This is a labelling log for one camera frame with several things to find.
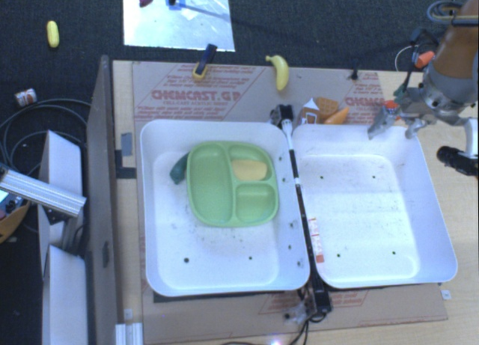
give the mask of blue tape piece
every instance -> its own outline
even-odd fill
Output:
[[[165,0],[165,3],[168,6],[168,9],[173,10],[173,11],[181,10],[182,7],[186,6],[186,1],[185,0],[177,0],[175,2],[174,6],[170,6],[170,3],[168,2],[168,0]]]

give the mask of dark green object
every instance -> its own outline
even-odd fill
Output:
[[[188,164],[188,155],[189,152],[180,160],[178,160],[170,171],[170,177],[175,184],[180,184],[183,180],[185,180],[185,171],[186,165]]]

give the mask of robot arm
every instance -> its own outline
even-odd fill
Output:
[[[438,3],[431,5],[429,18],[450,25],[435,58],[425,68],[423,82],[418,88],[408,87],[409,72],[406,81],[394,92],[394,102],[387,102],[382,107],[367,132],[371,139],[399,117],[408,125],[407,138],[414,137],[419,129],[437,120],[451,126],[464,126],[468,140],[466,151],[443,147],[438,158],[464,174],[477,176],[478,119],[460,117],[460,112],[478,101],[479,0],[468,0],[454,16],[447,13],[453,9],[453,4],[440,7],[442,3]],[[436,6],[436,13],[431,14],[433,6]]]

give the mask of white tray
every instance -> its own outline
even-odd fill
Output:
[[[186,181],[175,185],[176,161],[204,141],[262,147],[278,179],[275,218],[247,228],[202,223],[189,206]],[[308,280],[305,246],[287,142],[267,123],[154,120],[141,131],[146,274],[165,296],[295,290]]]
[[[337,288],[451,280],[457,260],[419,140],[390,128],[304,125],[293,134],[303,199],[316,218],[321,278]]]

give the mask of black carpet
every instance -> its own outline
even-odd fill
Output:
[[[394,57],[411,31],[443,28],[425,14],[437,0],[229,0],[236,52],[218,52],[215,63],[264,65],[264,55],[283,55],[291,66],[394,70]],[[0,123],[16,110],[13,94],[35,88],[40,100],[89,101],[101,55],[111,59],[197,61],[195,51],[123,45],[122,0],[0,0]],[[61,33],[47,48],[45,24]],[[400,60],[406,68],[406,57]],[[85,110],[78,110],[86,116]],[[80,126],[63,112],[38,111],[18,120],[7,145],[42,129],[78,137]],[[25,142],[16,165],[28,171],[40,160],[42,138]],[[36,227],[31,210],[26,222]],[[24,227],[16,242],[0,245],[0,344],[40,344],[41,278],[37,236]]]

